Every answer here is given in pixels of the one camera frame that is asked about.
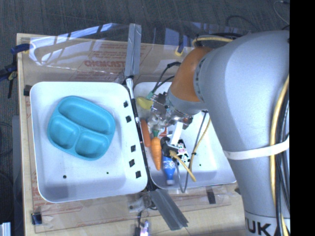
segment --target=dark floor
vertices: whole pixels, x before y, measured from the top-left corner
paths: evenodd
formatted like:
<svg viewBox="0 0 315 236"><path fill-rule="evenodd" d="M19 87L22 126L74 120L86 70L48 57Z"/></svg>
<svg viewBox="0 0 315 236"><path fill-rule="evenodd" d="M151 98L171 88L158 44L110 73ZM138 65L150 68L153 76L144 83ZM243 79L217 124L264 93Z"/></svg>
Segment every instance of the dark floor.
<svg viewBox="0 0 315 236"><path fill-rule="evenodd" d="M142 26L142 41L153 29L177 21L231 26L258 32L281 30L290 19L290 0L0 0L0 69L12 62L16 33L60 35L106 23ZM12 117L19 114L17 80L0 81L0 223L12 221Z"/></svg>

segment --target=teal divided plate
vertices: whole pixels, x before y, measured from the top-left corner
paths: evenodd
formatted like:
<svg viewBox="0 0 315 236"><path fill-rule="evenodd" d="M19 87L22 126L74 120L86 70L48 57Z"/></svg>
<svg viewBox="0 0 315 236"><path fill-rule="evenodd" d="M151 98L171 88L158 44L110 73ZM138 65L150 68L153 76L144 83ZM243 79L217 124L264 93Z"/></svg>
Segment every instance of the teal divided plate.
<svg viewBox="0 0 315 236"><path fill-rule="evenodd" d="M64 152L96 160L108 150L115 128L115 120L107 110L84 98L68 96L50 117L47 135Z"/></svg>

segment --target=carrot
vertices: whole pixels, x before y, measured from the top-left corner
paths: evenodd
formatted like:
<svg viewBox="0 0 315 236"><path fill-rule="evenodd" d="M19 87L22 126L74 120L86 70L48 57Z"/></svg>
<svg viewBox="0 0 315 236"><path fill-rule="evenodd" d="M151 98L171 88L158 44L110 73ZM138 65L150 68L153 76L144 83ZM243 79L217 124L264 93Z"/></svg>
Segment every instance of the carrot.
<svg viewBox="0 0 315 236"><path fill-rule="evenodd" d="M148 129L148 124L147 124L145 119L141 119L140 124L141 124L141 131L142 131L144 146L150 147L151 146L151 137L150 137L150 133L149 133L149 129Z"/></svg>
<svg viewBox="0 0 315 236"><path fill-rule="evenodd" d="M162 148L158 137L153 137L151 140L151 154L156 169L159 171L161 169Z"/></svg>

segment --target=white band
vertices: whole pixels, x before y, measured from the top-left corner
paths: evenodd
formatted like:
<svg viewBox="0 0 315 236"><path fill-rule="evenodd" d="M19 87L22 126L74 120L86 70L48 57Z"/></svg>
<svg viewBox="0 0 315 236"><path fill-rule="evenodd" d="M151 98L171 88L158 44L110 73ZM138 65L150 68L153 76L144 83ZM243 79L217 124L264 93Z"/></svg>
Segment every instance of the white band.
<svg viewBox="0 0 315 236"><path fill-rule="evenodd" d="M255 148L255 149L250 149L250 150L240 151L240 152L229 152L229 151L223 150L223 152L225 156L231 160L245 160L245 159L252 159L252 158L263 157L263 156L276 155L287 150L290 147L289 137L290 136L288 136L287 139L282 143L275 144L268 147Z"/></svg>

